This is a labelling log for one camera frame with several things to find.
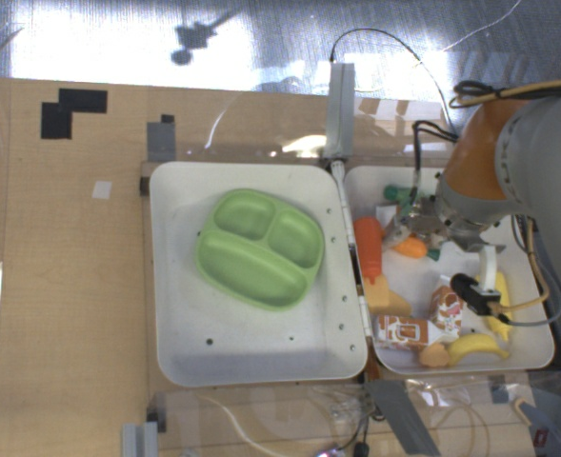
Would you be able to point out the orange biscuit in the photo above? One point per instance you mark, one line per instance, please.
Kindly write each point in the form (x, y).
(434, 356)

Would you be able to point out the white plastic tray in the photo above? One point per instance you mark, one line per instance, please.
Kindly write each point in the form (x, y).
(413, 279)
(242, 345)

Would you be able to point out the brown and white carton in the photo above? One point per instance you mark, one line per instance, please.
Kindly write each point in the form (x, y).
(446, 310)
(404, 332)

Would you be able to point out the green divided plate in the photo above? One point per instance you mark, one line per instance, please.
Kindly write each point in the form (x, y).
(256, 255)

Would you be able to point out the orange carrot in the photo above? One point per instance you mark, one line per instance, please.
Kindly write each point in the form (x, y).
(412, 248)

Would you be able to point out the pale wood board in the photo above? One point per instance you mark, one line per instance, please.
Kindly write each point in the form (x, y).
(70, 264)

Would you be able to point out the yellow banana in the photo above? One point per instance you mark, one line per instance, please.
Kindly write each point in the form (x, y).
(473, 344)

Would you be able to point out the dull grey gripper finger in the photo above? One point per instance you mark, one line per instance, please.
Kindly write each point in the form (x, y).
(395, 237)

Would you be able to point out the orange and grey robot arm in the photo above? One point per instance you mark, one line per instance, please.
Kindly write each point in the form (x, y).
(523, 150)

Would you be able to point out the green bottle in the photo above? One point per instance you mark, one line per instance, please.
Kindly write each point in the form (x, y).
(394, 192)

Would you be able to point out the orange bottle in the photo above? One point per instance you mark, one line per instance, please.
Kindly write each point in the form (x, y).
(368, 248)

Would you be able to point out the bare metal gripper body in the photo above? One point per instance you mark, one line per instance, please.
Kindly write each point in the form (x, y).
(425, 222)

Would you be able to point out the black cylinder on white bracket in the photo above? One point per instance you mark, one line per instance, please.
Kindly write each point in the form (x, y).
(473, 295)

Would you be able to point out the yellow bottle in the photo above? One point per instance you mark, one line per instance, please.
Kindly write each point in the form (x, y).
(501, 324)

